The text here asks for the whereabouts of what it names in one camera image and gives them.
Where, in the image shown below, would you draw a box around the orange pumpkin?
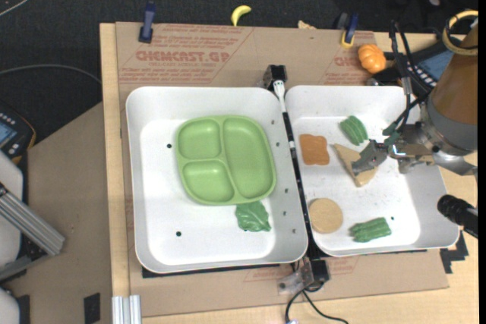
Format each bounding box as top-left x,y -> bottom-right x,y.
358,43 -> 387,74

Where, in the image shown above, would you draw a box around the thin black and white rod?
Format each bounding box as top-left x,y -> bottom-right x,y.
272,80 -> 315,263

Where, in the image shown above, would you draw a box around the green lettuce leaf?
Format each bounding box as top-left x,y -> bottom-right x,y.
234,200 -> 273,233

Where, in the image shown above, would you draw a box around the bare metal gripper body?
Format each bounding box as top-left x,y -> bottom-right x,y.
394,123 -> 479,176

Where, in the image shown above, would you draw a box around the green pea pods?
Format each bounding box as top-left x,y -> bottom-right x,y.
339,115 -> 369,146

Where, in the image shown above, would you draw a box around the green divided plate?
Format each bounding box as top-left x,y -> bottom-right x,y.
175,115 -> 277,206

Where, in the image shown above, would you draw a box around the black block with thin wires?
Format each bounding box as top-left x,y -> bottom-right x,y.
261,64 -> 289,90
311,260 -> 330,282

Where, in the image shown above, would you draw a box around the brown cardboard board red print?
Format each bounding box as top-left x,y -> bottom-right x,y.
115,21 -> 451,318

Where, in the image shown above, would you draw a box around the black cylinder on white bracket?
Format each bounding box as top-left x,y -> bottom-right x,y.
436,194 -> 479,239

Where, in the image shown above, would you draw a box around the green bean bunch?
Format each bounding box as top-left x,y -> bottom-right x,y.
349,217 -> 393,244

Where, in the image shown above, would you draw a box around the tan pizza slice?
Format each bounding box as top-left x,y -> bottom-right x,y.
333,143 -> 379,188

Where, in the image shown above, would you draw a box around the white plastic tray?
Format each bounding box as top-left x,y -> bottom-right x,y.
125,86 -> 309,274
283,84 -> 461,258

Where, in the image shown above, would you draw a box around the yellow banana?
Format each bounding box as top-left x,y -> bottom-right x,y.
231,5 -> 253,27

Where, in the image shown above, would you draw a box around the orange toast slice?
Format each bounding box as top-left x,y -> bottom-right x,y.
298,134 -> 330,166

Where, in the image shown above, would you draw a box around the tan round biscuit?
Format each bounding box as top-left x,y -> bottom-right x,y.
308,197 -> 344,234

